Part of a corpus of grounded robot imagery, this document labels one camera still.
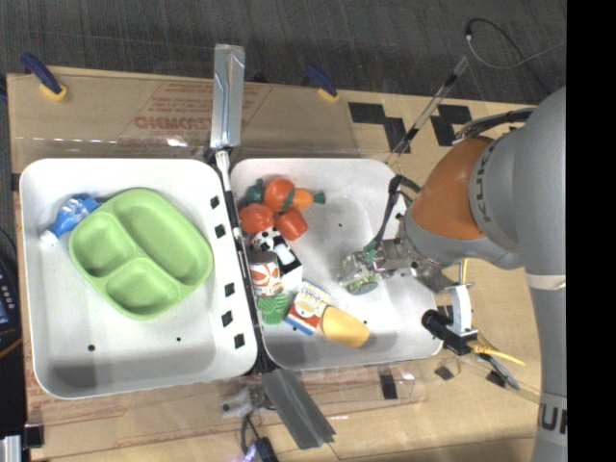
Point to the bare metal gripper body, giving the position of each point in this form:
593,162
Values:
397,258

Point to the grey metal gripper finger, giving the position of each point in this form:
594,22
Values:
353,261
362,284

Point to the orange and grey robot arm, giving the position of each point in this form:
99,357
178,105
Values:
534,181

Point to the yellow and white carton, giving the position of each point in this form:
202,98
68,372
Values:
308,306

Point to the white plastic tray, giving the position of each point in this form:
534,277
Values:
144,359
356,195

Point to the black and white cow carton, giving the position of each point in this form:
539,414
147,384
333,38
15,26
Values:
284,255

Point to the red toy pepper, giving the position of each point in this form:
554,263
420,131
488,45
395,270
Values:
255,218
292,224

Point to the orange toy carrot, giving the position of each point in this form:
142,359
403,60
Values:
304,199

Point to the orange and white can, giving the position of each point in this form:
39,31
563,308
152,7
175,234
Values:
264,274

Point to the green toy leaf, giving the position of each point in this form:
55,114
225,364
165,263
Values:
272,308

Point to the orange toy tomato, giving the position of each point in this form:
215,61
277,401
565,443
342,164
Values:
278,193

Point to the dark green toy vegetable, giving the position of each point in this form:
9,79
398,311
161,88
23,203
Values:
255,193

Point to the green divided plate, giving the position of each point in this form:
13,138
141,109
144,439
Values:
159,238

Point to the brown cardboard board red print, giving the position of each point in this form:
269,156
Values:
120,109

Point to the blue and white bottle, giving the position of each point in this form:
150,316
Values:
65,219

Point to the black cylinder on white bracket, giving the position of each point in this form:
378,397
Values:
440,324

